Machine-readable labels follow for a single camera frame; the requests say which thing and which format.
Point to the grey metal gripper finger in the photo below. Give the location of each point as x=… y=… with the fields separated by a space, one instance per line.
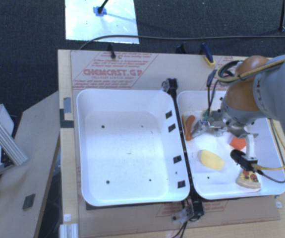
x=218 y=133
x=196 y=130

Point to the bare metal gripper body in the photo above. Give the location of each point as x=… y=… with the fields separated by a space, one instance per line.
x=217 y=123

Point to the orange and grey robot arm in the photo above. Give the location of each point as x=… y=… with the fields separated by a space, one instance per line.
x=268 y=88

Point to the orange sausage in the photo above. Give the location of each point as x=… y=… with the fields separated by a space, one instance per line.
x=188 y=128

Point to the thin black and white rod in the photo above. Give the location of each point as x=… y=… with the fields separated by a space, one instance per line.
x=184 y=145

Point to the orange wedge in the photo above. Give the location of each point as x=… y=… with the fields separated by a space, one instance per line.
x=237 y=142

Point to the yellow bread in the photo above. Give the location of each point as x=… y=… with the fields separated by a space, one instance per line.
x=211 y=160

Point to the white plastic tray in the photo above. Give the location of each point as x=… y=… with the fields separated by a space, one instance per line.
x=127 y=145
x=214 y=185

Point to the pizza slice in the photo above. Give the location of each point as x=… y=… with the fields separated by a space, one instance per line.
x=247 y=181

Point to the brown cardboard board red print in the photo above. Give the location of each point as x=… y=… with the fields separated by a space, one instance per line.
x=132 y=68

